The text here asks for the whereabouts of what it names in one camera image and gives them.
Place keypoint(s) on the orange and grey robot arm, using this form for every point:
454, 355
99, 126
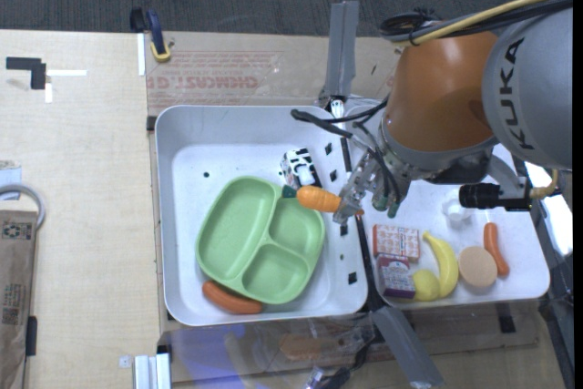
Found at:
437, 95

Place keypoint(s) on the white plastic tray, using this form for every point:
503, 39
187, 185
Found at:
191, 159
519, 282

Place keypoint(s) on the tan round biscuit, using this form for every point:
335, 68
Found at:
477, 266

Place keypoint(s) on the yellow lemon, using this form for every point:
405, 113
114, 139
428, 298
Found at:
425, 286

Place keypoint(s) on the black cylinder on white bracket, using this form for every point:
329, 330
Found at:
478, 196

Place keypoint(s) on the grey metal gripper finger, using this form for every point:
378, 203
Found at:
356, 201
341, 214

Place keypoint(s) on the green divided plate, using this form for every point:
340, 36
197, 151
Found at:
259, 241

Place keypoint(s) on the black and white carton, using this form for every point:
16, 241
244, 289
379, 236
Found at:
298, 166

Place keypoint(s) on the yellow banana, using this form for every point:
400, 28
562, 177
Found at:
448, 262

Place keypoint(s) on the orange sausage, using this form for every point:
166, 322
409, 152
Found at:
230, 300
494, 246

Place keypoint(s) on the orange and white carton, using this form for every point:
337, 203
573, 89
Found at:
396, 241

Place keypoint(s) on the brown paper bag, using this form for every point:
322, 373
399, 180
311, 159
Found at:
16, 287

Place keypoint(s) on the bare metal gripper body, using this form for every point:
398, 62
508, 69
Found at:
366, 177

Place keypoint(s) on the orange carrot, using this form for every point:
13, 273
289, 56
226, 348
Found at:
316, 198

